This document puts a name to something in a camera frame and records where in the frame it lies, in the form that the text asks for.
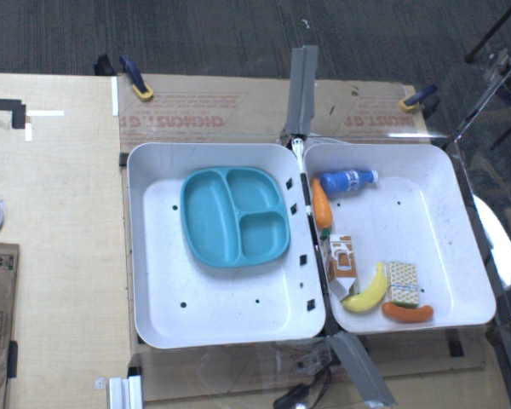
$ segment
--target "blue plate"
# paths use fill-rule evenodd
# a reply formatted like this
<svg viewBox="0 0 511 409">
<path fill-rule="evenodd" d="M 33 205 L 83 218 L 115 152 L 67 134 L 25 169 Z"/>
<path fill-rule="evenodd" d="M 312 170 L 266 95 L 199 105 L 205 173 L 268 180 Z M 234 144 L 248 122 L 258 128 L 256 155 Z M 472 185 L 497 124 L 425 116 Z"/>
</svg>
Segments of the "blue plate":
<svg viewBox="0 0 511 409">
<path fill-rule="evenodd" d="M 256 168 L 192 173 L 181 188 L 181 221 L 193 255 L 212 267 L 269 262 L 290 243 L 282 194 L 272 177 Z"/>
</svg>

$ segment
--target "banana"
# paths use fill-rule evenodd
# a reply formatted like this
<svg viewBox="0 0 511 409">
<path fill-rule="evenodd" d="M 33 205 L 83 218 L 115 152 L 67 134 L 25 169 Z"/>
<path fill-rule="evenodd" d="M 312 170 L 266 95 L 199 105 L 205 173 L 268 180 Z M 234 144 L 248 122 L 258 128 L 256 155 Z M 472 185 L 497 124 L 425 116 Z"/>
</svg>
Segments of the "banana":
<svg viewBox="0 0 511 409">
<path fill-rule="evenodd" d="M 376 274 L 367 288 L 354 296 L 342 301 L 342 306 L 351 312 L 365 312 L 374 308 L 386 294 L 388 283 L 384 274 L 382 262 L 376 265 Z"/>
</svg>

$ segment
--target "cardboard box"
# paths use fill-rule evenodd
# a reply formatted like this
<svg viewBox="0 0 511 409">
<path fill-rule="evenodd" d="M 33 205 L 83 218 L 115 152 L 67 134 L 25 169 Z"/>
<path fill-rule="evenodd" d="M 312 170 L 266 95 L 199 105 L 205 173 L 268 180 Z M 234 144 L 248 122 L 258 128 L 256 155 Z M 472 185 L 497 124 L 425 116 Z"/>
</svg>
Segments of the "cardboard box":
<svg viewBox="0 0 511 409">
<path fill-rule="evenodd" d="M 339 300 L 354 294 L 359 288 L 352 238 L 333 233 L 325 240 L 322 253 L 331 291 Z"/>
</svg>

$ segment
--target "carrot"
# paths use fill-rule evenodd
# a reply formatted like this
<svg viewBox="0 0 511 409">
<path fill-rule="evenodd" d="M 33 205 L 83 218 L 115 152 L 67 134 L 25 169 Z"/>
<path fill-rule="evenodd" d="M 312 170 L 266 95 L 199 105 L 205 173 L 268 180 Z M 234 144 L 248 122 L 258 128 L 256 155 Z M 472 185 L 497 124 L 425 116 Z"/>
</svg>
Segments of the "carrot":
<svg viewBox="0 0 511 409">
<path fill-rule="evenodd" d="M 325 195 L 324 189 L 320 185 L 318 179 L 312 181 L 313 188 L 313 211 L 316 227 L 329 228 L 333 222 L 333 214 L 331 214 L 330 202 Z"/>
<path fill-rule="evenodd" d="M 433 308 L 428 305 L 420 308 L 402 308 L 397 304 L 385 302 L 382 304 L 382 313 L 402 323 L 420 323 L 433 317 Z"/>
</svg>

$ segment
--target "water bottle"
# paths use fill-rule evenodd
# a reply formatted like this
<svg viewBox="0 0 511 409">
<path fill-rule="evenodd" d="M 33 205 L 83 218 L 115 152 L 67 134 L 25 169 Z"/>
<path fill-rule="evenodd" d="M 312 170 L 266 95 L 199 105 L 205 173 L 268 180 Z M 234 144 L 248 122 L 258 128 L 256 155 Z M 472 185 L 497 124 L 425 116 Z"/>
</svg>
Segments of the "water bottle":
<svg viewBox="0 0 511 409">
<path fill-rule="evenodd" d="M 377 179 L 378 173 L 374 170 L 344 170 L 323 174 L 320 177 L 320 185 L 327 195 L 331 195 L 359 189 L 365 183 L 374 183 Z"/>
</svg>

